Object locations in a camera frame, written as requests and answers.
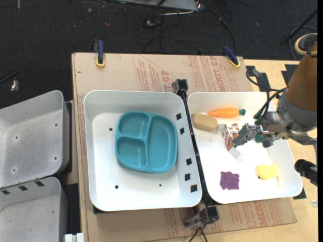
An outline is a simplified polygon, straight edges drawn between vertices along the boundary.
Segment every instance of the cardboard sheet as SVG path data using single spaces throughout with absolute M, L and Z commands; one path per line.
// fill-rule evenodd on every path
M 236 69 L 225 56 L 105 54 L 105 67 L 95 65 L 94 53 L 75 53 L 72 67 L 77 96 L 78 135 L 81 151 L 85 205 L 83 227 L 88 241 L 151 241 L 191 236 L 184 227 L 192 209 L 138 210 L 94 213 L 89 197 L 83 99 L 92 90 L 170 91 L 176 79 L 187 79 L 189 92 L 252 91 L 245 78 L 246 67 Z M 131 204 L 131 198 L 124 203 Z M 295 223 L 289 198 L 219 205 L 220 220 L 208 225 L 205 233 L 250 229 Z

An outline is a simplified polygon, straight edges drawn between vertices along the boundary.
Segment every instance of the black floor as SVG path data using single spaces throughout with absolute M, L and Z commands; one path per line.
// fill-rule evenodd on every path
M 246 59 L 294 60 L 290 33 L 317 9 L 317 0 L 200 0 L 205 11 L 142 25 L 153 7 L 100 0 L 0 0 L 0 108 L 51 90 L 72 97 L 71 54 L 94 39 L 113 53 L 221 55 L 228 46 Z M 174 12 L 157 8 L 154 14 Z M 291 39 L 317 32 L 317 14 Z M 13 81 L 19 83 L 11 90 Z

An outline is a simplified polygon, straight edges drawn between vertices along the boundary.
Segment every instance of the blue divided plate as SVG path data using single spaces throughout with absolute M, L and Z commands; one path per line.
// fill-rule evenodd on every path
M 160 114 L 126 112 L 118 121 L 115 148 L 118 162 L 125 167 L 150 173 L 166 172 L 177 159 L 176 127 Z

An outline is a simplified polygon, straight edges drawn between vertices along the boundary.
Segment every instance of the white tray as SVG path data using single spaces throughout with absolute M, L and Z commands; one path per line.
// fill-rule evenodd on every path
M 67 207 L 55 177 L 0 190 L 0 241 L 63 242 Z
M 69 113 L 60 91 L 0 110 L 0 188 L 63 171 L 69 162 Z
M 253 116 L 265 102 L 266 94 L 261 92 L 201 92 L 189 96 L 188 107 L 191 116 L 231 106 L 244 108 L 244 116 L 217 117 L 220 126 L 238 123 L 241 129 L 245 123 L 254 124 Z M 270 111 L 275 111 L 272 101 Z M 295 161 L 287 140 L 274 141 L 274 145 L 269 148 L 264 148 L 262 143 L 256 143 L 255 140 L 249 141 L 237 147 L 241 156 L 236 159 L 227 151 L 220 128 L 213 132 L 196 128 L 193 130 L 207 190 L 215 201 L 228 204 L 292 197 L 301 193 L 301 177 L 294 169 Z M 255 168 L 260 164 L 274 164 L 278 169 L 278 178 L 259 179 Z M 239 174 L 238 190 L 222 189 L 221 171 Z
M 115 130 L 119 117 L 128 111 L 161 114 L 175 124 L 178 158 L 171 170 L 144 173 L 118 163 Z M 96 208 L 121 211 L 192 207 L 199 203 L 199 173 L 179 96 L 170 92 L 92 91 L 84 98 L 84 113 L 90 198 Z

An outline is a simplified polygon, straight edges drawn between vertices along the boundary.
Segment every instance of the toy carrot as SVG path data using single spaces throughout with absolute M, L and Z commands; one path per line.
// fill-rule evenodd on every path
M 238 110 L 235 107 L 227 107 L 227 108 L 221 108 L 218 110 L 211 111 L 208 113 L 208 115 L 225 117 L 225 118 L 235 118 L 238 115 L 244 115 L 245 113 L 246 113 L 246 110 L 244 109 Z

